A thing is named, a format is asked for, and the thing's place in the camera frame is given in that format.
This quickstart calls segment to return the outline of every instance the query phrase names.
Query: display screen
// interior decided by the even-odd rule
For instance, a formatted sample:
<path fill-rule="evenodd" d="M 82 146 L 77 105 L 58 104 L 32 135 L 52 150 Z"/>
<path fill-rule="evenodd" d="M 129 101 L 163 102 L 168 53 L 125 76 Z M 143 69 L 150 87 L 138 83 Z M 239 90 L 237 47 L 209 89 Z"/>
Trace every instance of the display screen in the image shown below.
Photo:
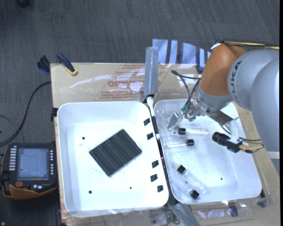
<path fill-rule="evenodd" d="M 49 180 L 48 149 L 19 148 L 17 180 Z"/>

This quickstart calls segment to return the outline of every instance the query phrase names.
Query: table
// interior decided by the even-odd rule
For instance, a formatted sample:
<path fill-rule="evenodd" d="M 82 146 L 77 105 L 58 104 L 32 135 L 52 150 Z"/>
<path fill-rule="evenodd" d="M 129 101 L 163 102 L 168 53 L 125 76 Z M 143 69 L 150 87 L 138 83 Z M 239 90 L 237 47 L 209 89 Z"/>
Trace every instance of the table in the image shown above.
<path fill-rule="evenodd" d="M 50 65 L 53 108 L 56 110 L 68 102 L 90 101 L 131 101 L 138 100 L 143 88 L 145 64 L 101 64 L 72 63 L 78 70 L 76 75 L 66 72 L 62 64 Z M 158 90 L 154 103 L 164 99 L 185 99 L 186 90 L 180 80 L 170 71 L 180 74 L 198 76 L 196 65 L 159 64 Z M 189 86 L 195 81 L 187 80 Z M 236 105 L 245 135 L 249 139 L 259 138 L 252 114 Z M 57 144 L 58 181 L 63 185 L 61 173 L 60 150 L 58 140 L 58 122 L 54 117 Z M 280 178 L 263 148 L 253 154 L 265 197 L 237 200 L 234 210 L 238 216 L 229 214 L 233 202 L 219 202 L 205 205 L 193 205 L 194 216 L 202 226 L 276 226 L 280 225 Z M 167 212 L 163 210 L 143 210 L 126 214 L 112 214 L 92 218 L 73 217 L 65 207 L 63 188 L 59 187 L 62 222 L 67 226 L 158 226 L 166 224 Z"/>

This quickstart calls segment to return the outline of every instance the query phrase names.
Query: button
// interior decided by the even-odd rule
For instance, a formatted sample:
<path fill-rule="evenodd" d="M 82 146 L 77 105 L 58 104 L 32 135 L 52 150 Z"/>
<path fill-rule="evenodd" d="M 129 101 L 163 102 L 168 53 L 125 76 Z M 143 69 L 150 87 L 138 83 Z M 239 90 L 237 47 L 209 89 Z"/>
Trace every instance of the button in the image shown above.
<path fill-rule="evenodd" d="M 17 188 L 21 188 L 21 187 L 23 187 L 23 182 L 22 182 L 22 181 L 17 181 L 17 182 L 15 183 L 15 186 L 16 186 Z"/>

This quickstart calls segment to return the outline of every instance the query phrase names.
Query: white tray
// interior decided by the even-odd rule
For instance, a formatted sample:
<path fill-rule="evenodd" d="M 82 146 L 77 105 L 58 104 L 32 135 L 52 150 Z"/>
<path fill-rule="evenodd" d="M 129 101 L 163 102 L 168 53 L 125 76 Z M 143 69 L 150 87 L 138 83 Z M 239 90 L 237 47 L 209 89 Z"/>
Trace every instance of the white tray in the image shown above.
<path fill-rule="evenodd" d="M 158 144 L 146 105 L 135 102 L 67 103 L 58 110 L 65 206 L 92 217 L 163 206 L 169 197 Z M 108 177 L 89 151 L 125 129 L 142 153 Z M 152 162 L 158 160 L 158 166 Z M 151 182 L 150 177 L 157 174 Z"/>
<path fill-rule="evenodd" d="M 179 124 L 181 128 L 207 129 L 207 135 L 178 135 L 178 127 L 171 132 L 168 131 L 167 120 L 175 111 L 180 111 L 185 102 L 185 99 L 161 100 L 154 107 L 174 197 L 181 203 L 195 204 L 258 196 L 262 185 L 252 155 L 242 151 L 233 153 L 225 146 L 214 142 L 212 140 L 214 132 L 225 133 L 217 122 L 207 116 L 200 116 L 193 122 L 184 119 Z M 233 103 L 225 107 L 222 112 L 232 118 L 238 117 Z M 239 136 L 245 138 L 240 119 L 236 121 Z M 174 150 L 167 149 L 164 145 L 167 141 L 185 138 L 194 139 L 194 146 Z M 174 180 L 173 174 L 177 173 L 176 169 L 180 165 L 205 185 L 206 190 L 197 199 L 193 199 L 183 190 L 184 185 L 180 180 Z"/>

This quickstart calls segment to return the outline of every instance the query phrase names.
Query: black corrugated pad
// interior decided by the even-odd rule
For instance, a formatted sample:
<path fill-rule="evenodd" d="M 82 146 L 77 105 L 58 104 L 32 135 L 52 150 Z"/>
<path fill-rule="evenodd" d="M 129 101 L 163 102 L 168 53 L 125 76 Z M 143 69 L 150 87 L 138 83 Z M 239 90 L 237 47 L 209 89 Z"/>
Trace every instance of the black corrugated pad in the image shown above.
<path fill-rule="evenodd" d="M 142 150 L 128 133 L 121 129 L 118 133 L 93 148 L 89 153 L 104 172 L 111 176 L 134 157 L 141 154 Z"/>

